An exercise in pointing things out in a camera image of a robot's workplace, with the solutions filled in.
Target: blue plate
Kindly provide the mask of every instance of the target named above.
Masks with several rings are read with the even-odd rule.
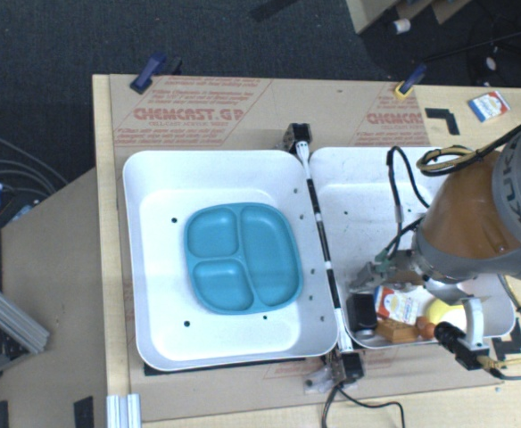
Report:
[[[280,309],[302,290],[296,241],[285,216],[262,203],[197,211],[184,245],[194,293],[220,314]]]

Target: blue divided plate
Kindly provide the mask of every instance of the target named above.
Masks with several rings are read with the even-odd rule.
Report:
[[[195,295],[220,314],[280,309],[302,290],[302,268],[288,221],[262,203],[197,211],[184,245]]]

